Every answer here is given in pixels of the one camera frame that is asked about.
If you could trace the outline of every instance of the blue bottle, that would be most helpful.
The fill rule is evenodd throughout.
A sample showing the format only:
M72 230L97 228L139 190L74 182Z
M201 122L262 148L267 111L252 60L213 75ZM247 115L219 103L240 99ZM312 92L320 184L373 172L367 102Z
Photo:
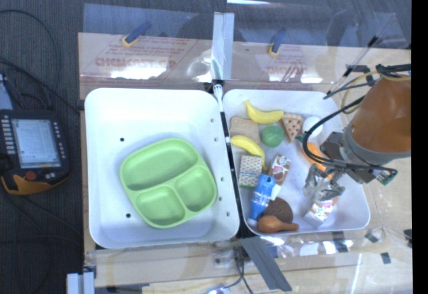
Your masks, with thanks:
M275 184L275 178L266 174L259 175L257 186L254 188L254 192L251 197L251 214L247 219L248 225L252 227L257 226L257 221L259 220L260 215L266 207L268 207L272 188Z

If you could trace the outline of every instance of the clear plastic sheet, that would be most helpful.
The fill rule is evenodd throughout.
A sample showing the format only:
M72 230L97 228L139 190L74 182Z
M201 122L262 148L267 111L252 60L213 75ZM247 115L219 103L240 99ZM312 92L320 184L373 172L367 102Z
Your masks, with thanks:
M394 13L368 16L346 9L240 0L228 0L227 4L227 13L208 14L86 5L79 44L81 99L104 86L204 88L213 80L224 81L224 91L305 89L326 93L347 65L357 63L373 69L379 63L411 63L411 52L405 50L411 41L405 41ZM122 38L147 21L151 27L138 37L137 44L124 47ZM270 47L283 28L279 53L272 55ZM141 58L136 55L142 50L157 52L145 52L149 63L112 64L109 53L116 53L114 59L123 59L131 50L136 54L129 55L130 59ZM98 61L104 65L96 65L97 58L103 58ZM117 73L100 71L108 58L108 67ZM135 69L150 71L130 72ZM347 102L366 91L353 91ZM342 94L334 96L338 107L342 99ZM352 114L341 115L344 126L351 119ZM394 160L388 166L399 171L391 183L362 185L370 207L370 222L365 228L262 237L293 292L412 291L411 160ZM144 292L154 293L170 289L163 283L187 280L180 285L188 293L201 293L219 287L216 283L233 282L229 277L237 274L235 240L113 251L98 249L87 229L85 236L85 264L88 269L97 269L98 287L150 281ZM247 276L255 281L254 293L265 292L262 279L253 277L257 273L254 264L248 259L245 262ZM173 269L163 276L150 271L168 264L185 270ZM146 265L147 272L136 273L135 265ZM196 289L195 283L202 279L211 280ZM173 288L178 290L180 285L174 283ZM239 293L245 287L228 290Z

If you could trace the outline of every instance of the display screen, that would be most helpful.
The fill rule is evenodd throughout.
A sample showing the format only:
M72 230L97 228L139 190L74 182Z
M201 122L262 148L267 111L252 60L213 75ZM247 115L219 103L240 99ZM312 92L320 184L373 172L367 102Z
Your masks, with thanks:
M21 168L61 166L49 120L12 119Z

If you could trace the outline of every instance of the white tray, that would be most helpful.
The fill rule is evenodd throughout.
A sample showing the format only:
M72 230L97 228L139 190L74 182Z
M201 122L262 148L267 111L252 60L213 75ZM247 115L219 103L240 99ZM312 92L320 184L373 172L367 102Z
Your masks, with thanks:
M246 100L249 100L252 105L263 111L284 110L286 112L300 114L304 118L308 116L323 118L338 109L331 98L323 100L322 98L324 96L325 94L320 92L306 91L231 90L223 97L223 107L228 124L230 124L230 119L234 116L248 118L245 105L243 104ZM262 125L259 126L260 132L264 127L265 126ZM327 121L321 133L316 137L310 138L310 141L319 146L333 131L343 131L343 125L339 115ZM339 180L339 184L345 186L346 190L343 195L340 196L327 220L318 228L307 223L302 217L310 208L310 197L304 196L302 188L305 185L305 179L311 164L302 152L302 144L297 140L294 140L292 143L284 140L275 148L267 147L263 143L261 143L261 147L265 151L267 166L270 165L277 153L287 156L292 161L290 171L278 197L286 200L290 204L294 214L293 222L298 223L300 228L298 231L280 232L274 235L357 230L364 228L368 224L370 220L370 210L364 195L364 190L359 183L355 182L348 175L343 176ZM233 147L233 159L237 175L239 174L239 164L241 155L243 154L246 154L246 152L242 148ZM245 218L250 216L252 192L253 190L251 189L239 189ZM249 228L254 233L262 235L257 228Z
M85 118L89 227L97 244L116 249L224 241L236 234L239 215L213 96L196 90L100 88L88 94ZM131 152L168 137L184 138L196 148L213 173L218 194L210 208L191 220L157 229L134 209L119 168Z

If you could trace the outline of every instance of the brown round cookie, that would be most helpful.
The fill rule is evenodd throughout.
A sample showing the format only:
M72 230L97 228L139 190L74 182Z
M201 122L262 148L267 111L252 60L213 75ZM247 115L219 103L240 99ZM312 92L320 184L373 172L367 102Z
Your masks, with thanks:
M267 208L261 214L262 216L275 216L284 223L291 223L293 221L293 211L288 202L284 199L276 197L271 200Z

